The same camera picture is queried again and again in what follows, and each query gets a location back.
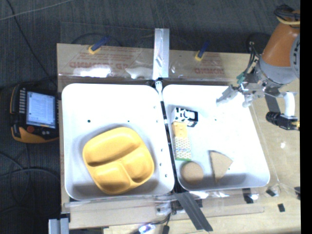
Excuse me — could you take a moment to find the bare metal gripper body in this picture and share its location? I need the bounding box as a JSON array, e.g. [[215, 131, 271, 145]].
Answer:
[[239, 73, 281, 99]]

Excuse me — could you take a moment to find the brown cardboard board red print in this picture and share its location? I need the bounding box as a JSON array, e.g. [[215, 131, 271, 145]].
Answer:
[[56, 42, 265, 229]]

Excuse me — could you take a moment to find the yellow divided plate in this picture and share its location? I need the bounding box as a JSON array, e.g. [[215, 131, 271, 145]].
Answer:
[[82, 126, 156, 196]]

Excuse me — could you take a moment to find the white plastic tray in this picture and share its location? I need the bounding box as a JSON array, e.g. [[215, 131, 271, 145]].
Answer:
[[60, 82, 176, 201], [161, 84, 271, 193]]

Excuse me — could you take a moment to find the round brown biscuit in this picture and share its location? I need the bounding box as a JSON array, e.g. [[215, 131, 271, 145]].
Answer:
[[180, 161, 204, 186]]

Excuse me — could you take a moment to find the yellow and green carton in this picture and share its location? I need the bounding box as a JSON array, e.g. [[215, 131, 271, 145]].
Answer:
[[171, 121, 193, 162]]

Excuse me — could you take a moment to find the brown pizza slice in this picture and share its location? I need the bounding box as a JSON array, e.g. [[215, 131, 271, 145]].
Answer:
[[208, 150, 234, 184]]

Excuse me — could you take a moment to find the black and white carton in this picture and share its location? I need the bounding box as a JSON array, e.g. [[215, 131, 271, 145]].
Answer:
[[174, 107, 199, 128]]

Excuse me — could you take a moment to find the black cylinder on white bracket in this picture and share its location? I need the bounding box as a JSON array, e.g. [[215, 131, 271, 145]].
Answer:
[[265, 91, 299, 131]]

